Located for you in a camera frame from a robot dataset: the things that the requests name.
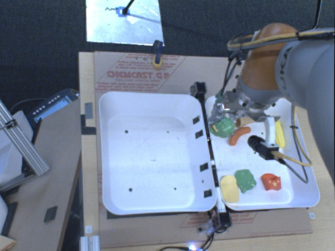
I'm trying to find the yellow oval slice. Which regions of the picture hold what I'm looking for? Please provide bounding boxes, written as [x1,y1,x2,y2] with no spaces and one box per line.
[220,176,240,203]

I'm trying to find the black block with thin wires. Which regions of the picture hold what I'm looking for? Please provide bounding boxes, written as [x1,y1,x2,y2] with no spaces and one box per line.
[198,210,233,235]
[190,82,208,98]

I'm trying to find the black cylinder on white bracket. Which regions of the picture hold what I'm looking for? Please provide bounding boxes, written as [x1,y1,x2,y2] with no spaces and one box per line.
[247,115,281,161]

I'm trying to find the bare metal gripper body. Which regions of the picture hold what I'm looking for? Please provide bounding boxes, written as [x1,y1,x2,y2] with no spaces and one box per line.
[221,89,278,121]

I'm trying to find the white plastic tray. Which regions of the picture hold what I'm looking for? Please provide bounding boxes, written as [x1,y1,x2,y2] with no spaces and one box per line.
[98,91,218,216]
[205,94,321,212]

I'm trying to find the brown cardboard board red print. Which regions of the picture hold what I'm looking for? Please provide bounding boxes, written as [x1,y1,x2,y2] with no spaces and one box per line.
[93,51,314,248]

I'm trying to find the thin black and white rod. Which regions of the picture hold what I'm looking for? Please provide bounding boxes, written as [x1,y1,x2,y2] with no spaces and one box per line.
[197,92,228,214]

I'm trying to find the green leaf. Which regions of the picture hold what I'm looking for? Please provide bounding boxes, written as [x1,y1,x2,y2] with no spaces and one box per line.
[234,169,257,194]

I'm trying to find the orange sausage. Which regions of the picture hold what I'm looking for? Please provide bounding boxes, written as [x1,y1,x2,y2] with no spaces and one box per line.
[229,126,251,146]

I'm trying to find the yellow corn cob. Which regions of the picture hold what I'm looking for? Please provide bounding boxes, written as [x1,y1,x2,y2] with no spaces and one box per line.
[274,120,286,149]

